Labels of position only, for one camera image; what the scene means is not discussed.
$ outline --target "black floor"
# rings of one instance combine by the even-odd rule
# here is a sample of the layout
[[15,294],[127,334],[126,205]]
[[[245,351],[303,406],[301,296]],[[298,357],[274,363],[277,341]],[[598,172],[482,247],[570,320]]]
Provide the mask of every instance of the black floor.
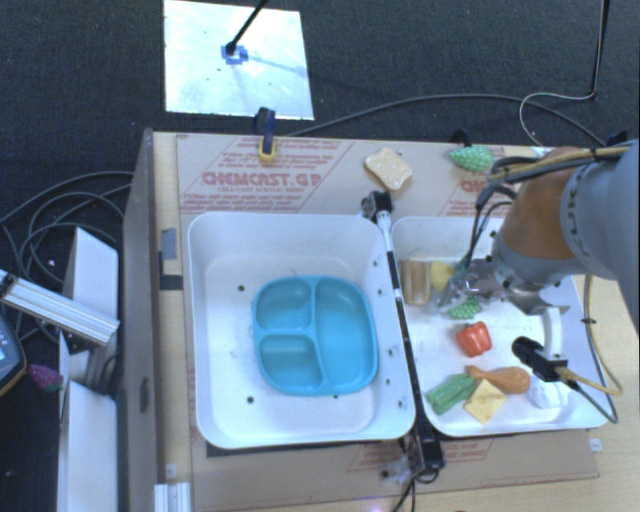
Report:
[[[621,130],[638,137],[640,4],[612,4],[595,100],[535,100],[603,140]],[[592,77],[601,3],[273,0],[270,6],[301,13],[316,123],[322,123],[415,96],[584,95]],[[165,112],[162,9],[160,0],[0,3],[0,219],[63,180],[131,171],[146,127],[251,130],[247,118]],[[530,144],[517,114],[517,102],[503,99],[429,100],[310,135],[446,141],[456,129],[466,128],[475,142]],[[526,116],[545,145],[597,144],[549,112],[530,107]],[[313,125],[279,121],[277,131]],[[125,181],[100,178],[69,189],[104,191]],[[122,193],[113,198],[120,206],[126,200]],[[74,201],[49,211],[49,222]],[[0,222],[18,250],[41,204]],[[118,237],[118,217],[110,207],[98,205],[83,215],[83,222]],[[55,263],[50,270],[59,276],[69,233],[60,229],[43,245],[43,259]],[[17,271],[9,239],[0,236],[0,268]],[[56,287],[37,269],[32,276]],[[25,324],[21,334],[32,327]],[[29,338],[24,347],[30,362],[57,364],[56,348],[44,336]],[[55,397],[27,379],[0,398],[0,510],[55,509],[56,418]]]

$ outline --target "blue plate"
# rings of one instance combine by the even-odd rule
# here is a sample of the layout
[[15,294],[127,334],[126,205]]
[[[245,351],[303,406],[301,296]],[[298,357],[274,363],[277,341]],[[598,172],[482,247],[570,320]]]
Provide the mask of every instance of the blue plate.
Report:
[[253,301],[253,338],[262,376],[284,393],[352,393],[378,370],[369,303],[344,279],[296,276],[267,283]]

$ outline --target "red bell pepper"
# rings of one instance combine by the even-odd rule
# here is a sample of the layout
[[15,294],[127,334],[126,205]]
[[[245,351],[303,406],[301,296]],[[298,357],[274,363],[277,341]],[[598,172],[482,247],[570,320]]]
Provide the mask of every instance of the red bell pepper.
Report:
[[484,322],[476,322],[456,333],[456,341],[468,357],[476,357],[492,347],[489,330]]

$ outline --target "multimeter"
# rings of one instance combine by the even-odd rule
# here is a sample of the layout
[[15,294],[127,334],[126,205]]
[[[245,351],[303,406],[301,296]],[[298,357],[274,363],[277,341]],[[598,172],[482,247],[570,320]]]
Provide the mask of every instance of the multimeter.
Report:
[[0,314],[0,396],[20,380],[26,369],[22,345],[7,319]]

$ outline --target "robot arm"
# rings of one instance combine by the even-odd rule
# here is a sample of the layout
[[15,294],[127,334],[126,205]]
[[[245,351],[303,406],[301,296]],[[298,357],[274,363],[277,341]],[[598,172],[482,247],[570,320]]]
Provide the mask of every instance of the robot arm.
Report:
[[619,160],[525,182],[496,236],[492,266],[512,290],[574,274],[616,279],[638,330],[638,141]]

